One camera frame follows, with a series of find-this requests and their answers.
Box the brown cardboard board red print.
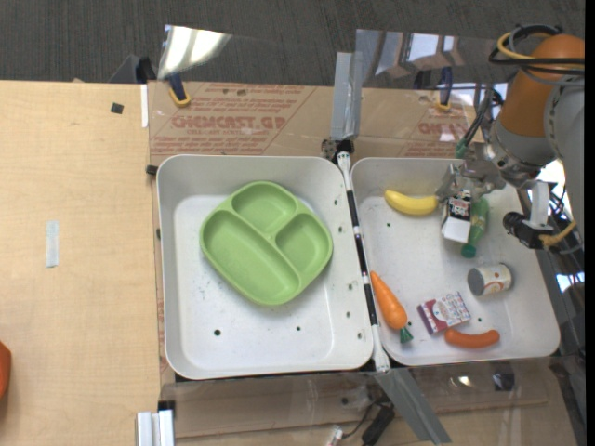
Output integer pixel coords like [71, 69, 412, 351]
[147, 80, 578, 441]

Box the orange carrot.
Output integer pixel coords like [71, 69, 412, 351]
[369, 270, 415, 345]

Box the black and white carton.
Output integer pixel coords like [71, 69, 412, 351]
[440, 188, 474, 244]

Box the yellow banana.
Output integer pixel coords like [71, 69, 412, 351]
[383, 189, 441, 217]

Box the white can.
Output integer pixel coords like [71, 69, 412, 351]
[467, 263, 513, 297]

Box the thin black and white rod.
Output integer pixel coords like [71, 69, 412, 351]
[335, 151, 391, 374]

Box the purple and white carton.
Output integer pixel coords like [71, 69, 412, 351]
[416, 291, 472, 335]

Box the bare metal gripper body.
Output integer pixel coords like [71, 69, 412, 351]
[458, 144, 543, 195]

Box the orange sausage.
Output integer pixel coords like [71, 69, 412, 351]
[443, 328, 501, 350]

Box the black cylinder on white bracket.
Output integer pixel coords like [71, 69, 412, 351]
[502, 180, 555, 251]

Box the green divided plate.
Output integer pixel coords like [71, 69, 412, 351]
[199, 180, 335, 307]

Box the white plastic tray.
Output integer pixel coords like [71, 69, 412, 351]
[349, 156, 562, 368]
[155, 154, 376, 381]

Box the green bottle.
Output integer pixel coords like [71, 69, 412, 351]
[459, 196, 491, 259]

